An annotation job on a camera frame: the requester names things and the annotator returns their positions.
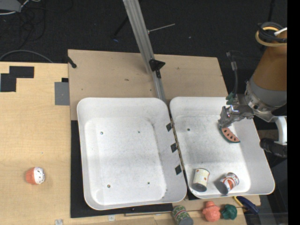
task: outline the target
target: white tray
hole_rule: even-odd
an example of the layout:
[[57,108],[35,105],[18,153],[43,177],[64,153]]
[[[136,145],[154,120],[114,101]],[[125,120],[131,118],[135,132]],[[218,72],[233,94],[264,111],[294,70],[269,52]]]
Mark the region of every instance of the white tray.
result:
[[[273,192],[275,183],[264,154],[253,120],[235,122],[230,129],[241,140],[229,143],[218,129],[218,119],[224,97],[176,97],[170,110],[188,188],[198,198],[237,195],[263,195]],[[197,192],[191,188],[196,168],[210,172],[207,190]],[[223,195],[216,187],[228,172],[235,173],[240,184]]]
[[164,102],[90,97],[78,103],[77,114],[84,198],[91,208],[173,203],[185,197]]

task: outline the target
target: tin can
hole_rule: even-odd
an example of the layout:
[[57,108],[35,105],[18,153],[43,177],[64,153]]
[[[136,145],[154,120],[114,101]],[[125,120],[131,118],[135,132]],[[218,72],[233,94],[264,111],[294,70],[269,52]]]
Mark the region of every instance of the tin can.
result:
[[195,170],[192,189],[197,192],[205,192],[207,190],[208,176],[210,172],[204,168],[197,168]]
[[234,187],[236,187],[240,183],[240,180],[237,175],[232,172],[229,172],[226,176],[224,176],[219,184],[220,184],[220,192],[223,194],[227,194]]
[[175,219],[177,225],[193,225],[194,221],[182,205],[175,207],[172,211],[172,217]]

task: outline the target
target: green can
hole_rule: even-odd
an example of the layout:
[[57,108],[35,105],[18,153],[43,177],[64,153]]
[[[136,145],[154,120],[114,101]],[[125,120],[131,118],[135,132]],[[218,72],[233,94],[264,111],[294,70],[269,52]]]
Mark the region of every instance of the green can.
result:
[[172,217],[178,225],[193,225],[194,221],[189,216],[186,208],[182,205],[177,206],[172,211]]

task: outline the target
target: metal frame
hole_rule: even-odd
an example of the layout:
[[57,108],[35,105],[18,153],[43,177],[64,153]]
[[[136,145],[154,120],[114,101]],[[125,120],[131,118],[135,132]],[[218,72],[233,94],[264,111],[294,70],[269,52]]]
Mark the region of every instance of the metal frame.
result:
[[138,0],[123,0],[129,21],[131,23],[137,45],[142,54],[145,63],[145,68],[148,74],[152,73],[153,82],[157,97],[166,103],[165,92],[160,76],[157,76],[157,71],[152,70],[150,61],[155,60],[149,39],[148,31],[144,22],[141,7]]

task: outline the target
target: watermelon slice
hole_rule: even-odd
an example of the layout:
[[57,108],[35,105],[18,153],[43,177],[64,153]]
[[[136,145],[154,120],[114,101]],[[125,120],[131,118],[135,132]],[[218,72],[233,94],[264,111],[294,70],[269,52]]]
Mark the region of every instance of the watermelon slice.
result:
[[236,135],[234,135],[233,132],[229,128],[227,128],[227,127],[222,128],[221,131],[222,131],[222,134],[225,137],[225,139],[227,139],[231,143],[239,143],[240,142],[238,137]]

